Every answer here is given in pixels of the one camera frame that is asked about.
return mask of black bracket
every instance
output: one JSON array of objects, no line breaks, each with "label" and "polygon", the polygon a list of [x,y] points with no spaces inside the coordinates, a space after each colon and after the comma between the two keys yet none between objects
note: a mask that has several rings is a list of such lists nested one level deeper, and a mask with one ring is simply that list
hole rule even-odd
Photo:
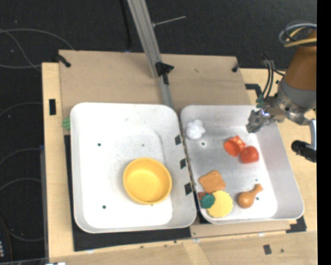
[{"label": "black bracket", "polygon": [[171,72],[171,70],[174,69],[173,66],[167,65],[162,62],[157,62],[156,63],[156,70],[157,74],[159,77],[163,76],[163,82],[164,84],[169,85],[169,79],[168,79],[168,74]]}]

